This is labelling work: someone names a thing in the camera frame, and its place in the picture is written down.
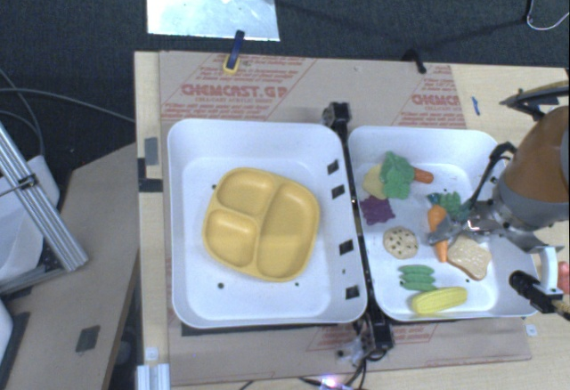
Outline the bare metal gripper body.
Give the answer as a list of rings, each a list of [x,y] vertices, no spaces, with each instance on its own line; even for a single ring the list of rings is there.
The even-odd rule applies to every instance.
[[[525,253],[539,253],[549,246],[536,236],[537,226],[523,222],[499,200],[476,202],[466,228],[469,232],[507,239]]]

